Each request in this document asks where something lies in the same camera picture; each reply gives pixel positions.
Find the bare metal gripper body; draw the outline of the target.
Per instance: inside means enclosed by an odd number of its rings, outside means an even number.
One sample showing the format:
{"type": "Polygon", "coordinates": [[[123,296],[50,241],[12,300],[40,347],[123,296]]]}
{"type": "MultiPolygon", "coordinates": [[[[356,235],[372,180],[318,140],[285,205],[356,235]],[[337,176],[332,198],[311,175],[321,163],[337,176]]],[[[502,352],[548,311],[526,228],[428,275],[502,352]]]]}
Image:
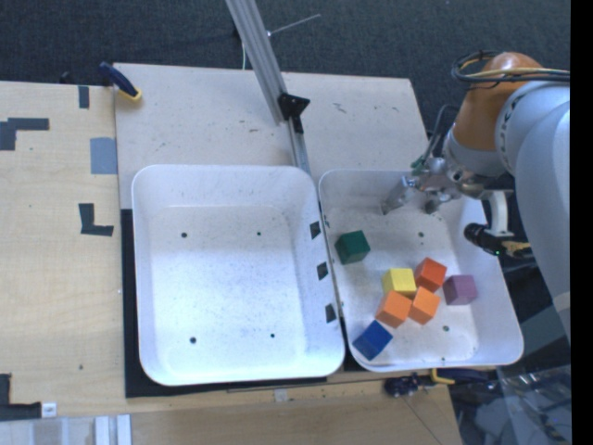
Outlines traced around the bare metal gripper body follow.
{"type": "Polygon", "coordinates": [[[442,158],[429,158],[418,170],[417,189],[434,202],[461,198],[459,187],[448,176],[448,165],[442,158]]]}

